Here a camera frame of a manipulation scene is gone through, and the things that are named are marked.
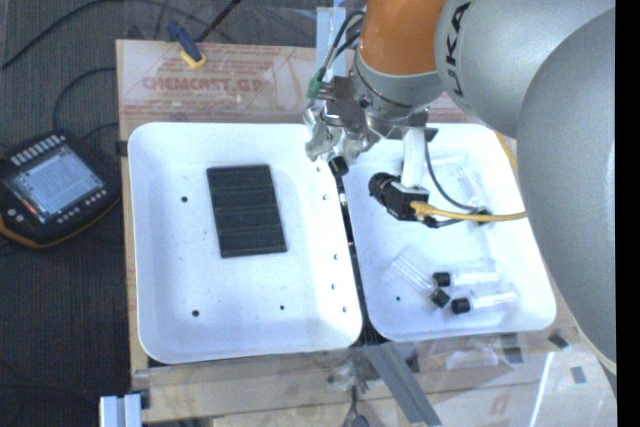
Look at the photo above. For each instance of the black ribbed rectangular plate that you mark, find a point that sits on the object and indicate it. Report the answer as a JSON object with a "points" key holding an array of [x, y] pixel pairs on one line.
{"points": [[246, 211]]}

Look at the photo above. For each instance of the clear vial with black cap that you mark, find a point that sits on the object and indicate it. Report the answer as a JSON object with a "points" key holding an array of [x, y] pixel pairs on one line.
{"points": [[440, 298], [461, 305], [442, 278], [339, 165]]}

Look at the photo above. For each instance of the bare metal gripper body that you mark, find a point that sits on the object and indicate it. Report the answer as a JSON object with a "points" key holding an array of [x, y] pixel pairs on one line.
{"points": [[350, 111]]}

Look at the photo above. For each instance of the white plastic tray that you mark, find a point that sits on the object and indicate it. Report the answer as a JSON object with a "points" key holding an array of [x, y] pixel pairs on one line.
{"points": [[400, 245], [240, 295]]}

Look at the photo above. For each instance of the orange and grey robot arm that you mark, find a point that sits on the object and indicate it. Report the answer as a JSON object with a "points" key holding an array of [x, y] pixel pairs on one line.
{"points": [[505, 65]]}

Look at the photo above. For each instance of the black cylinder on white bracket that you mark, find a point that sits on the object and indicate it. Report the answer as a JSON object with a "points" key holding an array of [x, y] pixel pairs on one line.
{"points": [[397, 197]]}

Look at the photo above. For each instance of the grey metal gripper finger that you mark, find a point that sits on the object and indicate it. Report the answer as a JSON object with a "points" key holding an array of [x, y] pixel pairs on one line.
{"points": [[359, 146], [318, 137]]}

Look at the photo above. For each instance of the brown cardboard board, red print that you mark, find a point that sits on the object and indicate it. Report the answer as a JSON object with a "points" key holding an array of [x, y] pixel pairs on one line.
{"points": [[225, 80]]}

